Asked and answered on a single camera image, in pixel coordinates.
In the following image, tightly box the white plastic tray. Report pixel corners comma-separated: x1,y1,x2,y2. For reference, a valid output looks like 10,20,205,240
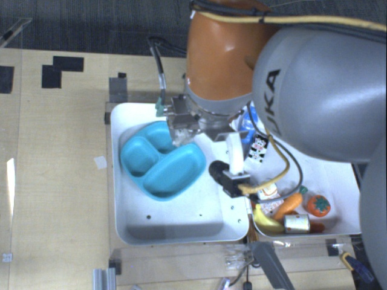
109,101,250,247
241,101,363,239

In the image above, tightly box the yellow banana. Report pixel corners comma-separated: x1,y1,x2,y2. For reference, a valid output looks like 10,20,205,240
252,203,286,235

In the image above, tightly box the orange tomato with green top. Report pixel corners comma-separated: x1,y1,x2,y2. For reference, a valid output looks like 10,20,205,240
306,194,331,218

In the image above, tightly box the blue divided plate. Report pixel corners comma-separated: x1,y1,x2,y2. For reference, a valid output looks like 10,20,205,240
120,120,207,202

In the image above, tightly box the black cylinder on white bracket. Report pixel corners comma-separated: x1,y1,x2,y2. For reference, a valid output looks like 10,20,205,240
208,131,252,199

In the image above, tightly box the orange carrot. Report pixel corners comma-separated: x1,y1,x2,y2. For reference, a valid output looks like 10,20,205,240
272,185,309,222

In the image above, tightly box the pale wood board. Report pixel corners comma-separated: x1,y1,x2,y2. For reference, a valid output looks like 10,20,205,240
0,47,363,290

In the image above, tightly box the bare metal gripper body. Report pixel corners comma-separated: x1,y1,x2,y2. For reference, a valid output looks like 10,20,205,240
165,94,244,142

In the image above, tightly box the cow print carton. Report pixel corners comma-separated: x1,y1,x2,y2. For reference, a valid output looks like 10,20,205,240
245,134,270,164

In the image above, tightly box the red and white packet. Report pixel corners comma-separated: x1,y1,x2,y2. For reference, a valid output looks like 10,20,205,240
259,199,285,216

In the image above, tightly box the white can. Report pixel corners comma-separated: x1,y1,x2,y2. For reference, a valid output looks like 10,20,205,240
282,213,311,235

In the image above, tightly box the small white carton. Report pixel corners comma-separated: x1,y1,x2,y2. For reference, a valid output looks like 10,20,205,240
256,183,281,201

